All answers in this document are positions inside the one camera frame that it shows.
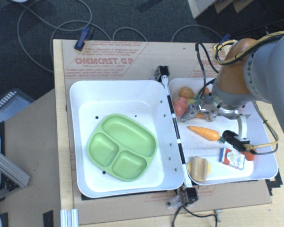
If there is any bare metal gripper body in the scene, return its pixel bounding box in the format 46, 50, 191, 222
197, 103, 242, 121

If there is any white and orange carton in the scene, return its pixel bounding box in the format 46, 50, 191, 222
218, 147, 246, 171

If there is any brown cardboard board, red print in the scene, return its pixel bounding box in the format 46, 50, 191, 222
61, 40, 273, 226

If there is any thin black and white rod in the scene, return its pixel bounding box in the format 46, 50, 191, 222
161, 75, 193, 188

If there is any red-orange toy food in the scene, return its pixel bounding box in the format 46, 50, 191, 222
240, 150, 255, 162

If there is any green divided plate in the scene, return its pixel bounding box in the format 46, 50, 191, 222
86, 113, 159, 183

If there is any pink toy food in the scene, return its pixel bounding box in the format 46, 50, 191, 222
172, 96, 189, 116

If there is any orange carrot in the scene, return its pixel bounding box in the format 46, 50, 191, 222
188, 125, 222, 142

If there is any black cylinder on white bracket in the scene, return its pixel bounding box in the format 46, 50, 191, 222
222, 113, 251, 152

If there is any tan bread with yellow cheese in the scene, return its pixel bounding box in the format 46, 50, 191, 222
186, 156, 213, 183

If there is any white plastic tray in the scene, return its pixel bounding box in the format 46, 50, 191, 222
168, 77, 279, 186
69, 79, 186, 199

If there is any pale orange pear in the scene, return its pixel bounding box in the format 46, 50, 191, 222
178, 86, 196, 99

